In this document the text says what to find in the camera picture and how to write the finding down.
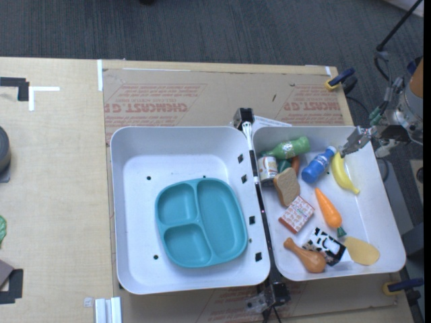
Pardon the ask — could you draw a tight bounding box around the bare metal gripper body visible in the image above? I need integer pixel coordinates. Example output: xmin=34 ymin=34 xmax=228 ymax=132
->
xmin=368 ymin=102 xmax=424 ymax=145

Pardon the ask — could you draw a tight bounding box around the yellow banana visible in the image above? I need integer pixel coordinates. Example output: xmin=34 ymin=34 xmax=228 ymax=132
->
xmin=331 ymin=151 xmax=361 ymax=195

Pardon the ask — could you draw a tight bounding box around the blue bottle white cap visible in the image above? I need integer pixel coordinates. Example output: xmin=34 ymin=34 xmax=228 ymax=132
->
xmin=300 ymin=145 xmax=337 ymax=184

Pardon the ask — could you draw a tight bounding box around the white plastic tray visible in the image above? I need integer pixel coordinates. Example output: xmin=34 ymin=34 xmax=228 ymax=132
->
xmin=110 ymin=125 xmax=272 ymax=296
xmin=251 ymin=124 xmax=407 ymax=283

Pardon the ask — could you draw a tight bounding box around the green bottle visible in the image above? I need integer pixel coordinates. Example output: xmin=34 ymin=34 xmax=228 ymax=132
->
xmin=260 ymin=136 xmax=311 ymax=160

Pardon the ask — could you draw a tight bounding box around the large orange carrot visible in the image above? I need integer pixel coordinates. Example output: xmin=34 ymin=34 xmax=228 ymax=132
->
xmin=314 ymin=187 xmax=348 ymax=238

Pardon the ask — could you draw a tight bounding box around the brown bread slice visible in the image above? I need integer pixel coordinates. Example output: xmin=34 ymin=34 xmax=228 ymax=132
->
xmin=272 ymin=166 xmax=302 ymax=208

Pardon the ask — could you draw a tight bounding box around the white paper label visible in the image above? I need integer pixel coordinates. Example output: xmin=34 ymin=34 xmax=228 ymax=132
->
xmin=253 ymin=115 xmax=293 ymax=128

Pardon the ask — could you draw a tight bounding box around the white can orange label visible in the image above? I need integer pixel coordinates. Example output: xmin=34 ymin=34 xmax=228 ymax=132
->
xmin=257 ymin=155 xmax=279 ymax=188

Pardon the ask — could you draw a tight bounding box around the orange and white carton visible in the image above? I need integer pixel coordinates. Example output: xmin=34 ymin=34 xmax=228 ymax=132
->
xmin=277 ymin=195 xmax=316 ymax=235

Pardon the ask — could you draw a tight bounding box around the black and white carton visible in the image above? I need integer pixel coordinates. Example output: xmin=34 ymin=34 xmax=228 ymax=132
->
xmin=301 ymin=226 xmax=347 ymax=267

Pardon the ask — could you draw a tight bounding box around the thin black and white rod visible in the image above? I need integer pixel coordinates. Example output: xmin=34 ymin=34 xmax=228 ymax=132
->
xmin=241 ymin=121 xmax=284 ymax=286

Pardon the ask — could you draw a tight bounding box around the brown chicken drumstick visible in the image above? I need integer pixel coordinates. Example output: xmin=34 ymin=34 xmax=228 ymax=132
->
xmin=283 ymin=237 xmax=328 ymax=275

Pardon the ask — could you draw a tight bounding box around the brown cardboard board red print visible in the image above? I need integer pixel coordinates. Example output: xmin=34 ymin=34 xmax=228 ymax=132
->
xmin=100 ymin=59 xmax=410 ymax=323

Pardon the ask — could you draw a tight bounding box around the teal divided plate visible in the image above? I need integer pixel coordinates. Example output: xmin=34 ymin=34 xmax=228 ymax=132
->
xmin=154 ymin=177 xmax=250 ymax=269

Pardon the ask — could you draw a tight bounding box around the grey tape roll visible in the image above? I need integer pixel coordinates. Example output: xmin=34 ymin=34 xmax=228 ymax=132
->
xmin=0 ymin=126 xmax=12 ymax=184

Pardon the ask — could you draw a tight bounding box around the black block with thin wires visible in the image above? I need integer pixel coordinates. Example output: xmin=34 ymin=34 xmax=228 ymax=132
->
xmin=233 ymin=107 xmax=255 ymax=129
xmin=267 ymin=281 xmax=292 ymax=306

